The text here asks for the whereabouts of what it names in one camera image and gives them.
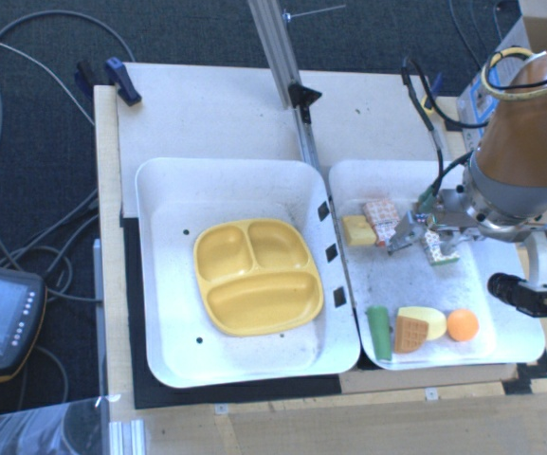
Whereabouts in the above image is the orange ball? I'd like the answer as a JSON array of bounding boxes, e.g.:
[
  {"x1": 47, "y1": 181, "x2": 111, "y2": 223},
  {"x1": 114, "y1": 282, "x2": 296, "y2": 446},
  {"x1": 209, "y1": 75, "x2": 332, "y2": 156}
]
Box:
[{"x1": 446, "y1": 307, "x2": 481, "y2": 343}]

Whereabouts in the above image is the pale wood board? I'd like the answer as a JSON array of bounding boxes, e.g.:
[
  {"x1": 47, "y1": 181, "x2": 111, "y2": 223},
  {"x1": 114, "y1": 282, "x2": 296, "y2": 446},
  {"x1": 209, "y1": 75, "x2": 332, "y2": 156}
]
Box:
[{"x1": 116, "y1": 62, "x2": 520, "y2": 394}]

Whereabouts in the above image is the yellow divided plate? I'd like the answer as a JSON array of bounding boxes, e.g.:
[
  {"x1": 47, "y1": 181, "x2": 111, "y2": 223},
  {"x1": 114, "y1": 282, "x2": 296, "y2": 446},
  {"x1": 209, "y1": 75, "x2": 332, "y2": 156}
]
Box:
[{"x1": 192, "y1": 218, "x2": 326, "y2": 338}]

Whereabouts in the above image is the brown waffle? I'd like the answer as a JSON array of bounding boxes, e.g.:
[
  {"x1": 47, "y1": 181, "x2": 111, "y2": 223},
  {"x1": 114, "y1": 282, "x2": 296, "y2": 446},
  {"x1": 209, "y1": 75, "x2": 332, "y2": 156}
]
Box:
[{"x1": 392, "y1": 314, "x2": 431, "y2": 355}]

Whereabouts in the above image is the white plastic tray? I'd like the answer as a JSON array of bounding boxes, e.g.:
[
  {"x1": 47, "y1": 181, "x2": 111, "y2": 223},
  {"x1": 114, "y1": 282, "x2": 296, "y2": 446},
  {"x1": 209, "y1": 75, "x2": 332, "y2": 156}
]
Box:
[
  {"x1": 327, "y1": 159, "x2": 547, "y2": 372},
  {"x1": 134, "y1": 156, "x2": 362, "y2": 390}
]

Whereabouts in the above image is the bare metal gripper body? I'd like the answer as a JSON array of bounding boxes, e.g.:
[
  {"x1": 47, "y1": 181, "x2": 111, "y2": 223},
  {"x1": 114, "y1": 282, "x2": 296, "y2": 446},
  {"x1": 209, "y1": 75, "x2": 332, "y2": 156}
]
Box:
[{"x1": 425, "y1": 188, "x2": 547, "y2": 245}]

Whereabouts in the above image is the green cylinder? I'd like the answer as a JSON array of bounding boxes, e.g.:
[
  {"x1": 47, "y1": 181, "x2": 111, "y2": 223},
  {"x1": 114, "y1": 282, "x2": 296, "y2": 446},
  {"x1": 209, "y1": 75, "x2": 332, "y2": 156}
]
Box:
[{"x1": 365, "y1": 304, "x2": 394, "y2": 363}]

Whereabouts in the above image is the yellow cheese block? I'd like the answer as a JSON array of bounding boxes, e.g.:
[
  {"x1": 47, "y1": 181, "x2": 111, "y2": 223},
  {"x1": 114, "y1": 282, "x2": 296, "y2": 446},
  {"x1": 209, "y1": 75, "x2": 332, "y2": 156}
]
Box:
[{"x1": 341, "y1": 214, "x2": 379, "y2": 248}]

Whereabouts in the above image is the black cylinder on white bracket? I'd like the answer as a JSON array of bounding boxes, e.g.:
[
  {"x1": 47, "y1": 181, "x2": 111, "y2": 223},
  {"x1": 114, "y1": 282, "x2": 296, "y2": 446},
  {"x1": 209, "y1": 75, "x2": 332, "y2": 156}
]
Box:
[{"x1": 486, "y1": 230, "x2": 547, "y2": 320}]

